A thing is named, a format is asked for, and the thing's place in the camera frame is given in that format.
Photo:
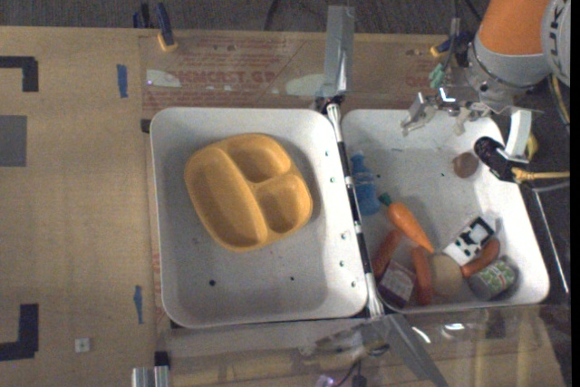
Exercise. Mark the white and black carton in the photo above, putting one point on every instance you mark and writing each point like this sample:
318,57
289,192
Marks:
469,240

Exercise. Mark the orange divided plate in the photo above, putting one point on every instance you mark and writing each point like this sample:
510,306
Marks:
240,195

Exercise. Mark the orange-red sausage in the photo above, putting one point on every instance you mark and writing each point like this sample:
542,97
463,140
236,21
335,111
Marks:
482,260
422,276
386,253

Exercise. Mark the white plastic tray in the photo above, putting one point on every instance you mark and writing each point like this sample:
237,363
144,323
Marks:
426,167
254,285

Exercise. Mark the black cylinder on white bracket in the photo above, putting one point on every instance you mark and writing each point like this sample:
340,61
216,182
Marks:
496,156

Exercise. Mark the green and white can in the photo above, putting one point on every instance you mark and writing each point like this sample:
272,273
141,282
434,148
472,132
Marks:
493,280

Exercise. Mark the blue bottle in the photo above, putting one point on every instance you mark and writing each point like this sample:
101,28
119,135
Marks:
364,190

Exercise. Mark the orange carrot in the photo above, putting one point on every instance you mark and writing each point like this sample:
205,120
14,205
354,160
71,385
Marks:
408,222

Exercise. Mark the brown cardboard board red print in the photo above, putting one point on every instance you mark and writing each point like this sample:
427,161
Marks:
226,72

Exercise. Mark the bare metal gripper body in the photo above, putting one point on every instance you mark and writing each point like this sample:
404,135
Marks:
462,100

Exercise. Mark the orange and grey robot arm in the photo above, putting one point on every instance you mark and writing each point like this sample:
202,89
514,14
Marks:
512,22

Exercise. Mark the purple carton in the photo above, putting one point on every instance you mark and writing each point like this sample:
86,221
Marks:
397,284

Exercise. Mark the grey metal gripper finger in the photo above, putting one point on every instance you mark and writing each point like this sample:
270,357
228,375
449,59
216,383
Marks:
419,109
462,118

